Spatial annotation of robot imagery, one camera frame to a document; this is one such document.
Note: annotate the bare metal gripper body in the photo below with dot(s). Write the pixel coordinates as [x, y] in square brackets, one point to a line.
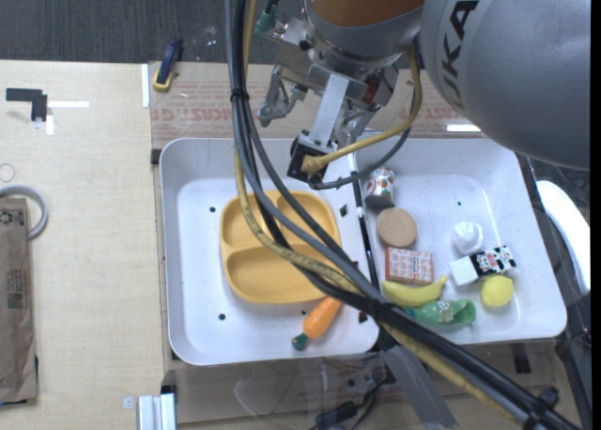
[300, 50]

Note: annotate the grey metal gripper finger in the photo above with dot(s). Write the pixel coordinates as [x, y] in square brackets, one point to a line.
[355, 122]
[282, 102]

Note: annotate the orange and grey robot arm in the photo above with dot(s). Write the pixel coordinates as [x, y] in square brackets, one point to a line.
[516, 66]

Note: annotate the small can with orange print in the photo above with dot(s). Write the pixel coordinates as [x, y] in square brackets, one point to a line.
[381, 186]

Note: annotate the brown cardboard board red print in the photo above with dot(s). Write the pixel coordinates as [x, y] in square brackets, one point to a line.
[202, 104]

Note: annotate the thin black and white rod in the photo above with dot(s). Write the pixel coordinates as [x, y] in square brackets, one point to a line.
[364, 227]

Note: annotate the round tan biscuit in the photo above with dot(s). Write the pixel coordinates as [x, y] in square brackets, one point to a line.
[396, 228]

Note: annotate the orange and white carton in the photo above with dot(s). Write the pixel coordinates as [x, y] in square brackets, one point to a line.
[407, 265]

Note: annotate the orange divided plate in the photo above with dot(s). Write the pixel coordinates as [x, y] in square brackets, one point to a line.
[263, 273]

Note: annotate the white plastic tray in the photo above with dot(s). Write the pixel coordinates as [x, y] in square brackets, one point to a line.
[197, 278]
[516, 184]

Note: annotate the yellow banana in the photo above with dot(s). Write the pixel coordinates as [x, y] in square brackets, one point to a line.
[413, 293]

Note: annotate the white carton with cow print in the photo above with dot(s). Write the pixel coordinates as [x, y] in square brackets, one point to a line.
[483, 265]

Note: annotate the orange carrot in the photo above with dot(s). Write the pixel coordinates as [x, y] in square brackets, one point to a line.
[320, 319]

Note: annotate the green bottle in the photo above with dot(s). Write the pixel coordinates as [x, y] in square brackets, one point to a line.
[441, 313]

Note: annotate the yellow lemon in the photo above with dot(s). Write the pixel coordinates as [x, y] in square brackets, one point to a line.
[497, 291]

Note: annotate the brown paper bag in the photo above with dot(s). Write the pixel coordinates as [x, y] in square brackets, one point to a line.
[16, 306]

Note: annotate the black cylinder on white bracket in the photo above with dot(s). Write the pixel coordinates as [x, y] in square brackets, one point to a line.
[331, 109]

